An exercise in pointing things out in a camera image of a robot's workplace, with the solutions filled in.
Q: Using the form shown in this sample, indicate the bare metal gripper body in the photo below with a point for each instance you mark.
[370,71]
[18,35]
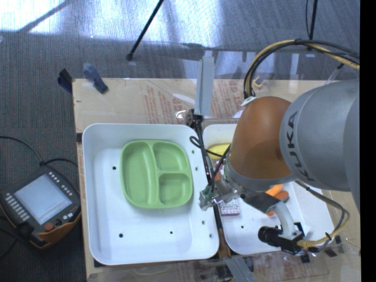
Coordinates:
[258,201]

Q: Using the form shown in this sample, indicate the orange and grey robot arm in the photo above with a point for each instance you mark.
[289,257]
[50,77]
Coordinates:
[317,134]

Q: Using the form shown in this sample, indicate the orange carrot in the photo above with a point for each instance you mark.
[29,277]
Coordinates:
[274,189]

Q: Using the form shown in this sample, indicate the red-orange sausage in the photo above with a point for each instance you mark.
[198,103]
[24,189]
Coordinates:
[282,195]

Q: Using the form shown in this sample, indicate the white carton with coloured print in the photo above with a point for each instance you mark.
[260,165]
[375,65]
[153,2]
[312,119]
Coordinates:
[229,209]

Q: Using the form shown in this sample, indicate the white plastic tray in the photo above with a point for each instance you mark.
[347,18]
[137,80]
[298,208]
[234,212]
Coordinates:
[249,236]
[141,234]

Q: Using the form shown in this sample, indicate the thin black rod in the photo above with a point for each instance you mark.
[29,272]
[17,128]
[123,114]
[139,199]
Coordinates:
[218,219]

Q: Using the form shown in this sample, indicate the small orange object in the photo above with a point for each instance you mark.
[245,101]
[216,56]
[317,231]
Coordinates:
[217,177]

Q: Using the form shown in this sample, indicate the yellow banana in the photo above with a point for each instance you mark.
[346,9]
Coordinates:
[218,150]

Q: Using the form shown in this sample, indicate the green divided plate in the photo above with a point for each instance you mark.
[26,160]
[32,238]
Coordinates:
[138,172]

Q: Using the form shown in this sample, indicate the brown cardboard board, red print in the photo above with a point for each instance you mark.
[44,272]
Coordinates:
[117,104]

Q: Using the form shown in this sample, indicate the black cylinder on white bracket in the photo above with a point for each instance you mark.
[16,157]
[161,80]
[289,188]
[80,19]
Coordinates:
[283,239]

